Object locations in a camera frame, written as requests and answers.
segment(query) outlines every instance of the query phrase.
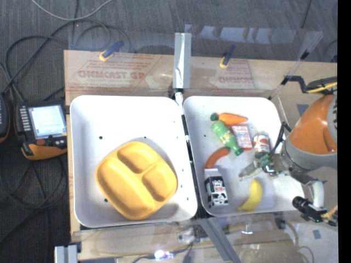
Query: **orange plastic cover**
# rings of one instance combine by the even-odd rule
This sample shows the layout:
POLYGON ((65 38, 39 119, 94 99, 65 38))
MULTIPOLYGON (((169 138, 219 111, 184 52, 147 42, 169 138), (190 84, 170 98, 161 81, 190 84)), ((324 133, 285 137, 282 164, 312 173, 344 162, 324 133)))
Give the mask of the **orange plastic cover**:
POLYGON ((106 199, 130 220, 148 218, 177 189, 173 170, 140 141, 128 142, 108 154, 96 167, 95 179, 106 199))

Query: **blue and yellow clamp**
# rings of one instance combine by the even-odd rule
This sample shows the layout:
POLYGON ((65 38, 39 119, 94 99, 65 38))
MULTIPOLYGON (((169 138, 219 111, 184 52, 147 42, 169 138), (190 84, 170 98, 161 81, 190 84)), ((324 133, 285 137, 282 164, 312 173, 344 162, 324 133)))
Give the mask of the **blue and yellow clamp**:
POLYGON ((220 60, 219 66, 221 68, 227 68, 229 65, 229 60, 231 58, 231 55, 235 49, 235 45, 231 45, 229 50, 225 52, 220 60))
POLYGON ((99 55, 100 60, 102 61, 108 60, 110 57, 113 56, 114 52, 119 51, 123 45, 124 45, 124 42, 122 40, 114 43, 112 46, 110 46, 107 50, 103 51, 99 55))

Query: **dark gray floor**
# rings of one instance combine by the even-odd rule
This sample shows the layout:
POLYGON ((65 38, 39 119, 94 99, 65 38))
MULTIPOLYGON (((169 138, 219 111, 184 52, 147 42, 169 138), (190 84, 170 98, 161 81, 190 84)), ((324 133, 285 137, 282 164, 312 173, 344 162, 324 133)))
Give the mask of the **dark gray floor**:
MULTIPOLYGON (((73 18, 76 0, 36 0, 51 13, 73 18)), ((79 0, 76 16, 85 16, 107 0, 79 0)), ((297 60, 299 50, 306 38, 321 34, 322 40, 310 53, 308 61, 330 62, 337 56, 338 0, 312 0, 303 28, 306 7, 309 0, 115 0, 101 8, 90 19, 95 22, 79 21, 60 30, 55 37, 70 44, 49 41, 29 65, 16 78, 16 86, 22 97, 28 101, 40 101, 64 85, 63 49, 73 48, 78 36, 85 28, 96 25, 96 21, 110 25, 124 32, 148 32, 174 35, 175 32, 191 32, 194 54, 220 57, 216 47, 221 41, 223 30, 240 32, 234 57, 254 59, 297 60), (205 28, 216 28, 216 45, 203 35, 205 28), (243 32, 247 39, 242 40, 243 32), (268 35, 270 42, 262 48, 268 35), (278 45, 272 36, 278 36, 278 45)), ((36 6, 31 0, 0 0, 0 60, 13 76, 18 69, 38 49, 44 38, 66 21, 57 19, 36 6)), ((78 40, 85 48, 97 48, 107 39, 100 28, 89 30, 78 40)), ((131 51, 142 53, 172 53, 167 46, 132 46, 131 51)), ((7 80, 0 72, 0 87, 7 80)), ((63 91, 52 98, 64 96, 63 91)), ((0 170, 8 186, 15 186, 26 170, 28 161, 21 155, 13 131, 0 145, 0 170)), ((65 170, 67 160, 63 156, 65 170)), ((60 176, 60 166, 56 160, 35 163, 44 193, 49 194, 60 176)), ((28 170, 24 186, 18 192, 28 203, 38 203, 42 199, 38 191, 35 171, 28 170)), ((0 191, 0 262, 53 262, 53 248, 69 244, 68 194, 47 210, 24 209, 5 198, 0 191)))

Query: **white cable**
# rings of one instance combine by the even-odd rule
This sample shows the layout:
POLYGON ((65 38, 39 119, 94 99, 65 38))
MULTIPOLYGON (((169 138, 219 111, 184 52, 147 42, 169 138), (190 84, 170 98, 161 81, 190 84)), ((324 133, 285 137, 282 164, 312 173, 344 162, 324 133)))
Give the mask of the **white cable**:
POLYGON ((50 13, 48 10, 44 9, 41 5, 39 5, 35 0, 32 0, 33 3, 38 6, 39 8, 41 8, 44 12, 48 13, 49 15, 55 17, 55 18, 58 18, 60 20, 66 20, 66 21, 75 21, 75 20, 81 20, 81 19, 86 19, 90 16, 92 16, 93 14, 95 14, 98 10, 100 10, 103 6, 107 5, 108 3, 110 3, 111 1, 113 0, 108 0, 106 1, 104 4, 100 5, 97 7, 97 9, 95 9, 93 12, 91 12, 90 14, 86 15, 86 16, 82 16, 81 18, 75 18, 75 19, 67 19, 67 18, 62 18, 61 16, 57 16, 57 15, 54 15, 53 13, 50 13))

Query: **white tray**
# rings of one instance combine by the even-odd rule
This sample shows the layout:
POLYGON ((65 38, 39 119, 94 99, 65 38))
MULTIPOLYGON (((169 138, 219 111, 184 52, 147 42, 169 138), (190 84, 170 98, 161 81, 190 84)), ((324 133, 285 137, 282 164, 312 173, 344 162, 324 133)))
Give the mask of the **white tray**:
POLYGON ((253 161, 253 150, 244 151, 235 156, 231 151, 228 156, 218 160, 216 166, 224 178, 229 204, 221 207, 208 207, 207 193, 204 184, 205 163, 209 156, 224 147, 216 134, 211 130, 212 113, 233 113, 248 118, 246 122, 251 138, 258 132, 270 136, 271 147, 274 146, 281 122, 274 104, 265 98, 233 98, 220 96, 191 96, 184 101, 184 113, 188 125, 190 144, 193 151, 196 178, 199 183, 203 207, 213 216, 233 216, 240 214, 267 213, 295 210, 292 200, 304 196, 302 187, 290 176, 279 175, 274 180, 268 179, 263 171, 255 176, 263 188, 263 196, 253 211, 236 211, 250 194, 252 179, 239 181, 238 174, 253 161))
POLYGON ((197 201, 178 105, 162 97, 94 96, 75 98, 70 107, 74 209, 90 228, 182 221, 193 217, 197 201), (173 197, 154 215, 131 221, 105 201, 94 177, 97 164, 129 141, 143 141, 158 152, 177 175, 173 197))

